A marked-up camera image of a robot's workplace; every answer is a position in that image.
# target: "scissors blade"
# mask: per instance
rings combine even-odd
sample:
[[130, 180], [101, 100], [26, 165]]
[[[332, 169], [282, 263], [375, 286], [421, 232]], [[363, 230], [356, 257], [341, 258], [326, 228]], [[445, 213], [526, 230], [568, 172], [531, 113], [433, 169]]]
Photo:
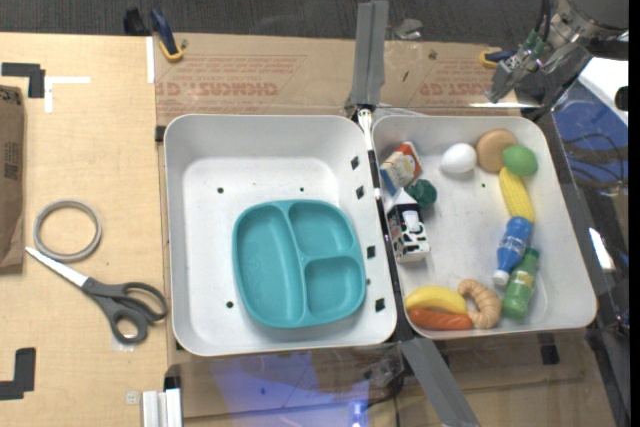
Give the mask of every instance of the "scissors blade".
[[25, 251], [33, 256], [36, 260], [40, 261], [52, 271], [57, 272], [63, 278], [68, 279], [74, 285], [82, 288], [85, 281], [89, 279], [89, 276], [85, 276], [84, 274], [79, 273], [78, 271], [72, 269], [71, 267], [67, 267], [65, 264], [54, 260], [53, 258], [49, 258], [46, 255], [43, 255], [40, 251], [33, 249], [32, 247], [26, 247]]

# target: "turquoise plate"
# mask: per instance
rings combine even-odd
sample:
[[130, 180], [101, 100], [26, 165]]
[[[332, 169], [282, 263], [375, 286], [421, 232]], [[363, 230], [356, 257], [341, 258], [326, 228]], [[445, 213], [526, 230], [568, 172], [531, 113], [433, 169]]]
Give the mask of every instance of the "turquoise plate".
[[269, 327], [298, 328], [351, 315], [365, 295], [356, 236], [324, 201], [272, 201], [233, 229], [233, 265], [247, 311]]

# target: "bottle label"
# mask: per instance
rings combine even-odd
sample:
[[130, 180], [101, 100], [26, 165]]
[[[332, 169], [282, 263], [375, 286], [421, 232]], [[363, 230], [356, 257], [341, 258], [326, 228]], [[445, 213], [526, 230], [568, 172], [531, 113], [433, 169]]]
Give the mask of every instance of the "bottle label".
[[515, 251], [520, 256], [522, 256], [525, 250], [525, 246], [526, 242], [524, 240], [512, 235], [507, 235], [505, 237], [502, 237], [498, 249], [508, 249], [510, 251]]
[[513, 273], [511, 282], [516, 285], [524, 285], [526, 287], [533, 287], [533, 276], [526, 271], [516, 271]]

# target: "tape roll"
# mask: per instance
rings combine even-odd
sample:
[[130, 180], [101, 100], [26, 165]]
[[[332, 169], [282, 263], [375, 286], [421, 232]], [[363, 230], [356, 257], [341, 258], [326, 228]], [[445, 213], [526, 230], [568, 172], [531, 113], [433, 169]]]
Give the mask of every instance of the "tape roll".
[[[55, 251], [52, 251], [47, 246], [45, 246], [44, 242], [42, 242], [42, 239], [40, 238], [40, 229], [42, 228], [42, 223], [44, 222], [44, 220], [50, 214], [62, 208], [77, 208], [78, 210], [82, 210], [91, 218], [91, 220], [93, 221], [93, 225], [95, 226], [96, 231], [93, 235], [93, 239], [87, 247], [81, 249], [77, 253], [56, 253]], [[98, 244], [100, 244], [101, 238], [102, 223], [100, 222], [100, 218], [98, 217], [97, 212], [92, 207], [87, 205], [84, 201], [80, 201], [77, 199], [60, 199], [54, 201], [53, 203], [49, 203], [36, 216], [36, 220], [33, 224], [33, 243], [35, 244], [38, 251], [50, 258], [53, 258], [54, 260], [58, 260], [61, 262], [75, 262], [77, 260], [86, 258], [96, 250]]]

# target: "scissors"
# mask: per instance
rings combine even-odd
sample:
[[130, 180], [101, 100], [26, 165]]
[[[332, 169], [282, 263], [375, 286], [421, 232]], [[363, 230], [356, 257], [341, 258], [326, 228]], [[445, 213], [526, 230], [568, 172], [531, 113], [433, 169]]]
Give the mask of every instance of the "scissors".
[[[107, 316], [113, 335], [123, 344], [133, 344], [143, 341], [147, 337], [148, 324], [167, 316], [167, 301], [164, 296], [158, 289], [146, 283], [132, 281], [118, 285], [105, 285], [53, 258], [43, 255], [33, 248], [27, 247], [25, 250], [36, 260], [69, 280], [96, 301]], [[132, 297], [129, 294], [130, 292], [147, 292], [145, 295], [150, 294], [157, 299], [157, 301], [154, 302], [157, 303], [156, 305], [159, 306], [159, 309], [152, 309], [142, 299]], [[131, 322], [137, 332], [135, 334], [123, 333], [118, 327], [118, 322], [121, 320]]]

